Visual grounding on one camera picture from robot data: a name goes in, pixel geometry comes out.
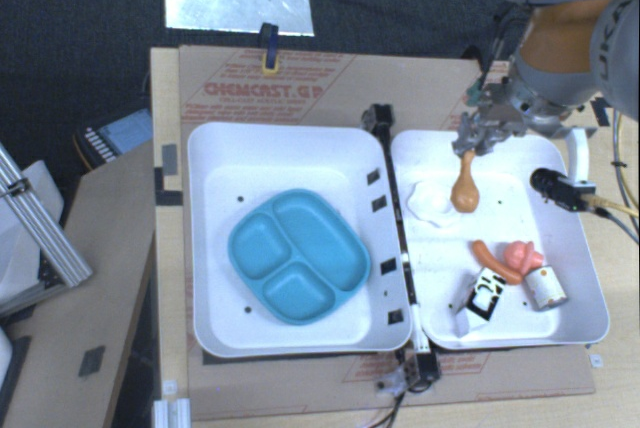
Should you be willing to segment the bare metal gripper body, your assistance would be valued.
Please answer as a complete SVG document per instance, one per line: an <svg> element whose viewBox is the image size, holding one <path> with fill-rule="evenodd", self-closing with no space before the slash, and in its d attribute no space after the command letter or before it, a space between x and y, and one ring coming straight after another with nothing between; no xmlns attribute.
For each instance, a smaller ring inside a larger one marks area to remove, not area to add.
<svg viewBox="0 0 640 428"><path fill-rule="evenodd" d="M551 137L569 115L569 107L553 103L525 83L507 80L483 90L471 116L471 131L478 137L510 137L532 130Z"/></svg>

